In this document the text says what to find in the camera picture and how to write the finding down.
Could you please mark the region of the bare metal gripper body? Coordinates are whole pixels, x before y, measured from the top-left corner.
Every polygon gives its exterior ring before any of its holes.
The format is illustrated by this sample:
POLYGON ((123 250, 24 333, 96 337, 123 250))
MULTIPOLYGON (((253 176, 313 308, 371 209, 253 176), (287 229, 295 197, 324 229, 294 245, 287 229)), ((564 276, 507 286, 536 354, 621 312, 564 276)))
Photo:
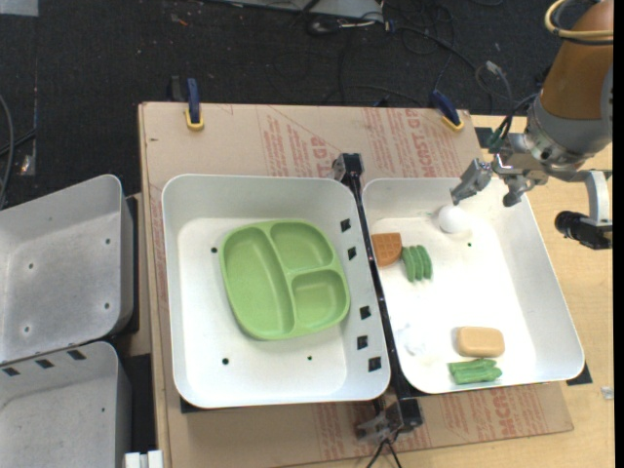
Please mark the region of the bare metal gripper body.
POLYGON ((493 171, 510 186, 544 184, 550 177, 570 181, 586 162, 584 154, 575 153, 548 136, 510 133, 494 142, 493 171))

